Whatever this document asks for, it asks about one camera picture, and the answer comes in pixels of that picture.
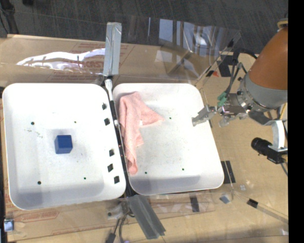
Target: transparent plastic sheet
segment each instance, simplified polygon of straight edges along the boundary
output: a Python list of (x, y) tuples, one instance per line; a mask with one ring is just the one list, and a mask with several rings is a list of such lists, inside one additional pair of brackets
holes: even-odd
[[(37, 17), (39, 22), (50, 18), (49, 22), (53, 25), (52, 29), (48, 30), (46, 35), (43, 33), (23, 33), (24, 35), (36, 34), (38, 36), (30, 36), (28, 39), (24, 36), (15, 35), (12, 38), (0, 39), (0, 42), (3, 42), (2, 44), (6, 43), (6, 45), (9, 45), (9, 42), (13, 44), (13, 46), (9, 45), (0, 48), (0, 82), (2, 82), (0, 86), (5, 87), (9, 83), (17, 81), (33, 82), (34, 70), (38, 77), (36, 82), (47, 82), (47, 79), (44, 79), (48, 76), (47, 69), (39, 66), (17, 65), (18, 62), (22, 62), (22, 60), (28, 57), (45, 55), (45, 53), (43, 53), (43, 48), (45, 48), (45, 44), (47, 44), (45, 43), (45, 39), (51, 39), (49, 40), (49, 44), (55, 48), (58, 44), (64, 42), (70, 44), (79, 42), (78, 38), (80, 38), (80, 42), (85, 42), (85, 44), (83, 44), (83, 50), (74, 51), (74, 54), (77, 54), (77, 59), (78, 55), (82, 53), (91, 55), (90, 53), (93, 49), (98, 50), (94, 51), (94, 53), (102, 53), (106, 31), (105, 24), (89, 24), (88, 22), (80, 22), (79, 24), (77, 21), (70, 19), (59, 19), (48, 16)], [(132, 16), (122, 16), (121, 18), (136, 19), (135, 21), (137, 22), (137, 18), (133, 18)], [(147, 29), (149, 32), (146, 32), (144, 29), (144, 31), (139, 31), (138, 35), (131, 36), (130, 32), (127, 33), (125, 31), (129, 28), (126, 21), (116, 20), (122, 23), (122, 46), (126, 49), (129, 48), (129, 52), (122, 54), (121, 49), (121, 58), (124, 56), (127, 61), (126, 63), (120, 64), (120, 74), (115, 76), (115, 84), (142, 82), (197, 83), (202, 86), (200, 92), (204, 103), (208, 102), (211, 105), (216, 105), (217, 96), (226, 88), (229, 81), (225, 78), (220, 80), (221, 78), (217, 78), (215, 75), (206, 75), (210, 70), (218, 70), (220, 64), (225, 60), (225, 57), (232, 53), (231, 47), (226, 48), (225, 45), (229, 44), (226, 44), (226, 42), (230, 41), (230, 38), (236, 37), (239, 41), (238, 32), (233, 30), (236, 36), (235, 34), (231, 35), (227, 38), (226, 42), (220, 43), (222, 47), (205, 48), (202, 50), (205, 52), (203, 56), (198, 55), (198, 57), (195, 57), (195, 54), (191, 53), (191, 51), (194, 51), (195, 45), (189, 43), (189, 41), (192, 42), (193, 40), (188, 40), (186, 36), (188, 32), (192, 34), (200, 33), (200, 27), (197, 27), (195, 31), (195, 27), (189, 24), (181, 24), (180, 22), (172, 24), (166, 20), (165, 26), (170, 26), (171, 24), (177, 26), (177, 31), (165, 35), (165, 38), (161, 41), (162, 43), (159, 43), (159, 34), (153, 36), (152, 33), (154, 31), (152, 28)], [(136, 28), (146, 28), (152, 20), (152, 18), (146, 18), (143, 21), (144, 24), (138, 22), (139, 24), (136, 25)], [(56, 26), (74, 28), (75, 34), (74, 36), (63, 37), (58, 33), (58, 28), (55, 28)], [(186, 27), (186, 30), (182, 31), (182, 36), (180, 36), (180, 30), (183, 30), (182, 27)], [(200, 44), (204, 44), (203, 39), (206, 41), (205, 36), (203, 36), (206, 30), (209, 33), (209, 39), (214, 39), (211, 38), (211, 33), (213, 33), (211, 31), (212, 28), (204, 28), (200, 38), (197, 38)], [(89, 33), (87, 36), (90, 37), (89, 40), (82, 39), (84, 37), (82, 32)], [(142, 42), (144, 39), (138, 39), (138, 36), (142, 35), (147, 38), (146, 42)], [(177, 38), (183, 37), (183, 39), (178, 38), (178, 40), (173, 43), (171, 37), (175, 36)], [(76, 40), (59, 39), (61, 37), (76, 38)], [(32, 53), (28, 56), (25, 55), (25, 57), (18, 59), (18, 61), (12, 60), (9, 56), (14, 55), (16, 51), (23, 51), (22, 49), (27, 48), (27, 46), (21, 48), (15, 46), (15, 44), (20, 42), (20, 40), (17, 40), (18, 38), (27, 41), (27, 43), (33, 42), (32, 52), (38, 50), (39, 53)], [(180, 44), (180, 41), (185, 39), (187, 39), (185, 43), (186, 47), (184, 47), (184, 49), (178, 49), (177, 43)], [(71, 50), (52, 49), (49, 50), (48, 53), (69, 53), (70, 51)], [(1, 55), (8, 55), (8, 57), (2, 60)], [(215, 56), (214, 58), (207, 58), (206, 55)], [(94, 55), (94, 57), (97, 58), (101, 56), (102, 55), (99, 54)], [(188, 62), (195, 62), (195, 64), (192, 64), (193, 67), (191, 67)], [(77, 68), (78, 73), (90, 77), (88, 79), (89, 83), (100, 84), (102, 82), (101, 73), (103, 65), (99, 66), (99, 71), (97, 72), (84, 71), (79, 64), (76, 64), (74, 67)], [(56, 70), (59, 73), (65, 72), (64, 69), (54, 68), (57, 67), (54, 66), (48, 69)], [(3, 78), (1, 74), (4, 73), (5, 70), (8, 72), (6, 77)], [(86, 83), (87, 80), (75, 77), (74, 80), (59, 79), (56, 80), (56, 82)], [(267, 161), (265, 157), (261, 158), (257, 156), (257, 153), (250, 147), (249, 139), (254, 136), (267, 138), (271, 141), (272, 133), (270, 128), (260, 127), (250, 120), (236, 120), (233, 121), (229, 127), (220, 129), (218, 122), (219, 117), (215, 116), (211, 121), (213, 126), (212, 132), (221, 161), (230, 161), (232, 164), (235, 172), (235, 181), (231, 180), (229, 183), (224, 183), (218, 189), (206, 192), (147, 197), (154, 212), (160, 218), (166, 229), (165, 235), (155, 239), (156, 242), (198, 242), (237, 238), (252, 238), (255, 240), (255, 238), (260, 237), (288, 236), (288, 192), (286, 189), (287, 186), (284, 186), (286, 185), (286, 178), (280, 166), (274, 166)], [(126, 198), (120, 198), (44, 210), (22, 211), (11, 203), (7, 185), (5, 184), (5, 186), (7, 219), (14, 220), (14, 230), (8, 232), (9, 241), (32, 239), (33, 242), (37, 242), (37, 240), (38, 242), (51, 242), (51, 236), (58, 235), (60, 236), (61, 242), (64, 242), (64, 240), (72, 242), (92, 242), (94, 240), (104, 242), (108, 234), (114, 230), (117, 218), (122, 216), (119, 203), (127, 201)], [(198, 212), (196, 212), (195, 198), (197, 198), (198, 202)], [(126, 218), (123, 225), (123, 239), (129, 240), (130, 242), (147, 241), (135, 218), (130, 216)]]

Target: blue cube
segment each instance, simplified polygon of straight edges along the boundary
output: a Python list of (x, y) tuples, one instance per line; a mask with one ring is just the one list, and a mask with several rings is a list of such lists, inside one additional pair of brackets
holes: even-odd
[(71, 135), (58, 135), (54, 143), (56, 154), (70, 153), (73, 148)]

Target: pink cloth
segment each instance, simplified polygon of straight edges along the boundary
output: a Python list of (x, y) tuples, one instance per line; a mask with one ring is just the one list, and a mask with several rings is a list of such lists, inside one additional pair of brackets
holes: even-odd
[(144, 143), (139, 131), (140, 121), (142, 121), (142, 125), (148, 125), (164, 119), (146, 106), (138, 92), (122, 96), (119, 110), (127, 168), (130, 175), (135, 175), (137, 173), (136, 147)]

